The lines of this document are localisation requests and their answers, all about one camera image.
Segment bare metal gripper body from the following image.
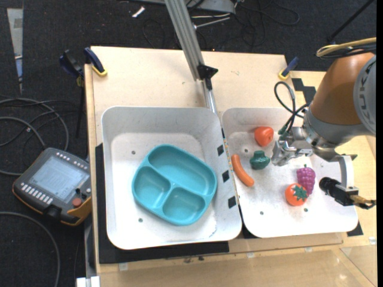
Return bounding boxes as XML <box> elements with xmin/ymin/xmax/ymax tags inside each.
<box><xmin>288</xmin><ymin>126</ymin><xmax>357</xmax><ymax>161</ymax></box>

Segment green broccoli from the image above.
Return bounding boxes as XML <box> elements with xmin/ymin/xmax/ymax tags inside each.
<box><xmin>249</xmin><ymin>150</ymin><xmax>271</xmax><ymax>170</ymax></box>

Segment orange red pepper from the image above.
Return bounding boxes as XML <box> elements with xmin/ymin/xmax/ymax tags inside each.
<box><xmin>254</xmin><ymin>126</ymin><xmax>275</xmax><ymax>147</ymax></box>

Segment purple grapes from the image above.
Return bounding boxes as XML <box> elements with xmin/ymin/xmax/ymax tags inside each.
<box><xmin>296</xmin><ymin>164</ymin><xmax>317</xmax><ymax>196</ymax></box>

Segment orange sausage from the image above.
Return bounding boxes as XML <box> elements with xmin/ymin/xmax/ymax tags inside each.
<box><xmin>230</xmin><ymin>154</ymin><xmax>256</xmax><ymax>188</ymax></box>

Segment orange tomato with green top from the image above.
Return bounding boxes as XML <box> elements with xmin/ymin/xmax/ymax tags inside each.
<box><xmin>284</xmin><ymin>183</ymin><xmax>309</xmax><ymax>207</ymax></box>

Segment white plastic tray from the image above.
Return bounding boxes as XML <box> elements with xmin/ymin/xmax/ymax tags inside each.
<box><xmin>101</xmin><ymin>105</ymin><xmax>242</xmax><ymax>251</ymax></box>
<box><xmin>221</xmin><ymin>107</ymin><xmax>359</xmax><ymax>239</ymax></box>

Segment blue divided plate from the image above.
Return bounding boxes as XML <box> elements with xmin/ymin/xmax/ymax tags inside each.
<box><xmin>130</xmin><ymin>143</ymin><xmax>218</xmax><ymax>227</ymax></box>

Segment pale wood board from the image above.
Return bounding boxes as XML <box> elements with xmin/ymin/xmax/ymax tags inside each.
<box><xmin>89</xmin><ymin>45</ymin><xmax>344</xmax><ymax>274</ymax></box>

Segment black cylinder on white bracket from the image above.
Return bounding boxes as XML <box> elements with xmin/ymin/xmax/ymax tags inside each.
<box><xmin>318</xmin><ymin>154</ymin><xmax>360</xmax><ymax>207</ymax></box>

